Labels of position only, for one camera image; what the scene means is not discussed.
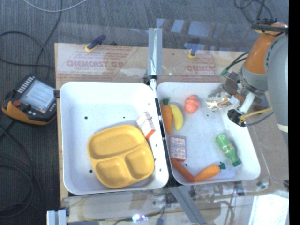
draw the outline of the toy carrot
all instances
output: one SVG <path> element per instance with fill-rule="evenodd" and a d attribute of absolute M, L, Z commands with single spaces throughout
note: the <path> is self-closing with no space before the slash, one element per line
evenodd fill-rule
<path fill-rule="evenodd" d="M 206 167 L 204 170 L 202 170 L 195 176 L 195 182 L 216 176 L 220 173 L 221 169 L 224 169 L 224 167 L 225 165 L 223 163 L 221 163 L 221 165 L 213 164 Z"/>
<path fill-rule="evenodd" d="M 173 168 L 175 168 L 178 172 L 180 172 L 186 180 L 189 182 L 194 182 L 195 177 L 183 166 L 180 162 L 178 162 L 176 159 L 171 158 L 171 163 Z"/>
<path fill-rule="evenodd" d="M 172 132 L 172 110 L 168 105 L 169 99 L 165 98 L 163 100 L 164 105 L 161 108 L 161 115 L 163 117 L 163 123 L 167 133 L 170 135 Z"/>

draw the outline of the yellow cable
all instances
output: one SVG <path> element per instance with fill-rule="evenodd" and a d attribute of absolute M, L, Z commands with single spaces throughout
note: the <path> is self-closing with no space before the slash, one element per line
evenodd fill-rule
<path fill-rule="evenodd" d="M 256 112 L 251 112 L 251 113 L 246 114 L 246 115 L 241 115 L 241 116 L 239 116 L 240 122 L 244 122 L 247 118 L 249 118 L 252 115 L 259 114 L 259 113 L 264 113 L 264 112 L 270 111 L 272 109 L 273 109 L 272 107 L 269 107 L 269 108 L 259 110 L 259 111 L 256 111 Z"/>

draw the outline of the table surface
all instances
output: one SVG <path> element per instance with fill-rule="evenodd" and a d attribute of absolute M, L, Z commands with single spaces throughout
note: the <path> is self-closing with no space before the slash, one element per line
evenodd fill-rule
<path fill-rule="evenodd" d="M 143 76 L 147 73 L 147 47 L 110 46 L 98 45 L 91 53 L 84 51 L 85 44 L 55 44 L 56 60 L 56 89 L 70 81 L 93 82 L 130 82 L 142 83 Z M 224 78 L 219 76 L 221 71 L 228 66 L 242 52 L 202 51 L 198 50 L 196 59 L 188 58 L 186 49 L 163 49 L 163 72 L 158 76 L 158 84 L 165 81 L 189 83 L 218 83 Z M 238 72 L 242 63 L 232 70 Z M 62 204 L 69 208 L 69 222 L 80 220 L 114 219 L 130 217 L 136 211 L 144 214 L 156 213 L 162 196 L 169 194 L 167 188 L 157 190 L 141 190 L 132 192 L 119 192 L 112 194 L 94 194 L 88 196 L 73 196 L 67 191 L 63 183 L 62 164 L 62 134 L 60 100 L 58 104 L 58 133 L 60 155 L 60 196 Z M 204 184 L 188 186 L 194 192 L 195 204 L 205 217 L 210 218 L 209 210 L 230 203 L 235 209 L 233 221 L 238 222 L 254 219 L 253 212 L 259 203 L 257 199 L 264 196 L 279 195 L 284 201 L 288 200 L 288 191 L 284 181 L 288 180 L 288 151 L 287 146 L 276 125 L 274 116 L 268 120 L 249 127 L 249 133 L 259 159 L 261 173 L 256 180 L 242 182 L 227 182 L 218 184 Z M 270 203 L 277 201 L 269 198 Z M 284 206 L 277 209 L 283 213 Z M 188 219 L 182 208 L 172 203 L 165 209 L 165 216 L 171 224 L 173 219 L 182 219 L 182 224 L 188 224 Z M 247 216 L 238 216 L 242 210 L 247 211 Z M 228 219 L 225 211 L 229 208 L 221 206 L 219 216 L 214 219 Z"/>

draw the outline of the gray floor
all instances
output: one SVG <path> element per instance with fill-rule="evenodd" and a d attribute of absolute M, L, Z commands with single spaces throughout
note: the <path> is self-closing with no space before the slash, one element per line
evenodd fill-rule
<path fill-rule="evenodd" d="M 60 0 L 28 0 L 44 10 L 59 10 Z M 63 0 L 62 8 L 69 8 L 82 0 Z M 244 7 L 250 0 L 236 0 Z M 266 0 L 260 18 L 289 23 L 289 0 Z M 37 63 L 41 47 L 28 36 L 44 44 L 58 18 L 58 26 L 45 45 L 49 59 L 42 52 L 38 63 L 54 66 L 54 43 L 87 44 L 99 33 L 106 32 L 103 44 L 112 41 L 124 46 L 147 46 L 148 28 L 163 29 L 163 47 L 184 49 L 189 40 L 200 38 L 200 49 L 217 51 L 249 51 L 258 37 L 251 29 L 260 3 L 252 2 L 245 9 L 235 6 L 234 0 L 90 0 L 60 13 L 36 9 L 23 0 L 0 0 L 0 99 L 29 73 L 47 77 L 55 84 L 54 69 L 42 66 L 18 66 L 13 63 Z M 10 119 L 0 113 L 0 123 L 6 127 Z M 43 189 L 44 210 L 60 206 L 59 164 L 56 120 L 44 127 L 13 123 L 7 130 L 26 149 L 33 172 Z M 0 154 L 25 161 L 23 150 L 6 135 L 0 138 Z M 7 160 L 0 157 L 0 164 Z M 29 182 L 15 169 L 0 166 L 0 209 L 20 202 L 28 194 Z M 34 184 L 32 205 L 20 216 L 2 218 L 0 224 L 42 224 L 37 210 L 41 194 Z"/>

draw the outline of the red and white box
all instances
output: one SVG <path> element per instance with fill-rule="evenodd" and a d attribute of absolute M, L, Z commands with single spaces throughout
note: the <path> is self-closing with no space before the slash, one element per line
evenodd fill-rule
<path fill-rule="evenodd" d="M 136 123 L 146 139 L 150 138 L 155 132 L 155 127 L 148 112 L 143 112 L 138 120 L 136 120 Z"/>
<path fill-rule="evenodd" d="M 183 162 L 186 160 L 186 145 L 184 137 L 169 138 L 169 153 L 170 157 L 177 161 Z"/>

